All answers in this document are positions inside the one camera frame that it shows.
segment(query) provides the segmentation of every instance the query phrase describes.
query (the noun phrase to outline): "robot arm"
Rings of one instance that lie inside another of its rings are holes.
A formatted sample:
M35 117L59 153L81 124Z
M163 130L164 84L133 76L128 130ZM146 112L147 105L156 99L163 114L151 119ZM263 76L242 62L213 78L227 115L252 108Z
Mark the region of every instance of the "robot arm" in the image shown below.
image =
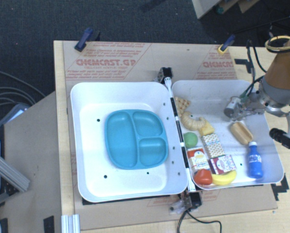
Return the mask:
M288 40L283 47L273 47L272 43ZM239 97L232 97L224 109L226 116L232 120L241 120L248 115L263 114L265 111L277 117L286 117L289 131L286 133L279 129L272 129L270 137L290 149L290 112L281 109L290 105L290 37L273 37L266 42L268 51L276 53L271 66L259 82L258 91L249 92L249 88Z

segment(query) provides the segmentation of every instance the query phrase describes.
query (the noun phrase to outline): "toy banana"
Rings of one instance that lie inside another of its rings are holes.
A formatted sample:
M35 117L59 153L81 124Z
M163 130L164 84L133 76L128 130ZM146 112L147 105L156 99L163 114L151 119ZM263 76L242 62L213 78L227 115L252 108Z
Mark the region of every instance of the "toy banana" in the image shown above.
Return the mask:
M212 173L212 183L218 185L230 184L234 181L237 176L237 171L232 170L225 174L213 174Z
M199 120L191 118L191 113L189 111L185 111L182 114L180 121L186 129L191 131L200 130L206 124L206 120L203 117L199 117Z
M190 105L190 101L186 99L182 99L180 97L175 97L175 106L177 109L178 117L181 117L186 108Z

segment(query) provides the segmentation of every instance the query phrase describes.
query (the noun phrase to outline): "blue clamp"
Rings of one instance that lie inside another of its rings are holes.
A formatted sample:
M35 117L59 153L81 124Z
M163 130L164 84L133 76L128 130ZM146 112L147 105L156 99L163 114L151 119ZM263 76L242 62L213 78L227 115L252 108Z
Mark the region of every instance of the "blue clamp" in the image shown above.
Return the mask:
M77 51L81 52L86 47L86 41L88 41L93 33L93 29L87 28L85 32L83 33L80 41L77 43L77 45L74 47Z
M223 55L227 51L227 48L234 43L235 38L235 35L232 34L225 43L219 46L217 49L218 53Z

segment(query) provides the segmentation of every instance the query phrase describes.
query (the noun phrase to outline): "blue plastic plate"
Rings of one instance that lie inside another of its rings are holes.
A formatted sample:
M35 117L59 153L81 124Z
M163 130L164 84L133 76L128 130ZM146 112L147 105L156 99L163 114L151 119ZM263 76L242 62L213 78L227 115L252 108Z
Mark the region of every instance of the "blue plastic plate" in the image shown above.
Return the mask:
M159 166L168 156L163 123L151 111L120 110L109 114L105 143L110 160L123 169Z

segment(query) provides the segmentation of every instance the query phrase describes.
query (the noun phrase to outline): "green ball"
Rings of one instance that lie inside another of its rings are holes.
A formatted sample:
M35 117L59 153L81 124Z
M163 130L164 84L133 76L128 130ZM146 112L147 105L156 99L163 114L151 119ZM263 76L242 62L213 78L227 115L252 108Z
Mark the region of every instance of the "green ball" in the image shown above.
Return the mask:
M184 142L186 148L193 148L198 143L198 136L193 132L187 132L184 134Z

